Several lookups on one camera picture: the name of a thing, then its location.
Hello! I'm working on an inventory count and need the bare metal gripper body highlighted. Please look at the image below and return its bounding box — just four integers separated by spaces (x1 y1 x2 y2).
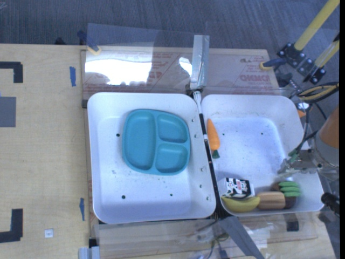
290 149 323 174

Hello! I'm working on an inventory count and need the green ribbed toy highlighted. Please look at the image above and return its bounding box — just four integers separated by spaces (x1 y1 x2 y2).
278 181 301 198

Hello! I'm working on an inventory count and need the brown round toy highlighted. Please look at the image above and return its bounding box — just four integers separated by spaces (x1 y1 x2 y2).
270 181 298 210

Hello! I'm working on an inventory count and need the tan bread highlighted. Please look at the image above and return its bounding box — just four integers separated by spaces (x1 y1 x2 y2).
256 190 287 211

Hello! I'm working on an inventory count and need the white plastic tray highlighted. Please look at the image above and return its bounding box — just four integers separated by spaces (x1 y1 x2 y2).
87 92 217 224
201 94 325 217

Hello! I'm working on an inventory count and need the black and white carton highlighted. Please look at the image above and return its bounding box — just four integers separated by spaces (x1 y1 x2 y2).
221 177 256 200

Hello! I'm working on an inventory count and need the yellow banana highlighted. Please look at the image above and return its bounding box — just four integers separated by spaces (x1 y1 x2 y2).
220 195 261 214

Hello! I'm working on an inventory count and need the orange carrot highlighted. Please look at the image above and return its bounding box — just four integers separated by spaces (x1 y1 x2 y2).
206 118 221 160

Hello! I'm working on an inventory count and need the brown cardboard board red print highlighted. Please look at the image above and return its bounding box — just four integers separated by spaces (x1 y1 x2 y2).
80 46 319 244

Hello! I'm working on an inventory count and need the blue divided plate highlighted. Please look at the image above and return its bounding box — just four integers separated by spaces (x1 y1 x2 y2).
121 108 191 176

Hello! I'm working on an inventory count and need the black cylinder on white bracket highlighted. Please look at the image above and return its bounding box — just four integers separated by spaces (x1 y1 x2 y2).
320 192 340 215

